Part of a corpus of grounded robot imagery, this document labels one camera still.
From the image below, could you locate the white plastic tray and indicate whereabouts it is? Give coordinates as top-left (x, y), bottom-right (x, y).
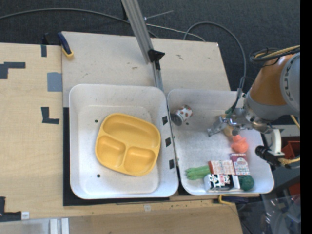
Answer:
top-left (167, 88), bottom-right (275, 196)
top-left (69, 83), bottom-right (179, 200)

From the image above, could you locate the purple and white carton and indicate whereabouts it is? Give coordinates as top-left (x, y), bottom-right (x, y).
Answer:
top-left (229, 153), bottom-right (251, 176)

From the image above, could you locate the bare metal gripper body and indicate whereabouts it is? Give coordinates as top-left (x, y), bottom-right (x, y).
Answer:
top-left (225, 107), bottom-right (273, 135)

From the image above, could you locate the thin black and white rod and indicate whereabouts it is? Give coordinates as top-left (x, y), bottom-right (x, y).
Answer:
top-left (166, 98), bottom-right (180, 180)

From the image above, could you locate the orange patterned carton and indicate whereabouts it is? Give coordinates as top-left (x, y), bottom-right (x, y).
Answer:
top-left (208, 159), bottom-right (236, 176)

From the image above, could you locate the beige toy bread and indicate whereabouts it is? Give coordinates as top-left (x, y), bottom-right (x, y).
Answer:
top-left (222, 124), bottom-right (235, 138)

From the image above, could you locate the yellow divided plate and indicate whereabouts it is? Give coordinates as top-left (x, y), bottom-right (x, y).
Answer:
top-left (94, 113), bottom-right (162, 177)

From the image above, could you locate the black cylinder on white bracket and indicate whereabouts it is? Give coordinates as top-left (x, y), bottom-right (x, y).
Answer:
top-left (254, 128), bottom-right (286, 167)

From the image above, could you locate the green toy broccoli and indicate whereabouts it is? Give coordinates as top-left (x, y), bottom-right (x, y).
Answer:
top-left (238, 175), bottom-right (255, 192)

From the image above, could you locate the green toy vegetable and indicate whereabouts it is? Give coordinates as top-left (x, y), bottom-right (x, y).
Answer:
top-left (184, 165), bottom-right (212, 181)

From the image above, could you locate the cow print carton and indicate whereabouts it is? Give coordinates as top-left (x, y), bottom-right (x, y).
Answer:
top-left (203, 174), bottom-right (241, 193)

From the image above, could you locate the orange toy carrot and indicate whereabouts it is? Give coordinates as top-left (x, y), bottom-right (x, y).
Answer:
top-left (230, 134), bottom-right (250, 154)

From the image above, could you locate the small can with red print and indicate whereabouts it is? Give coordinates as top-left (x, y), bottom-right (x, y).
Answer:
top-left (170, 104), bottom-right (194, 127)

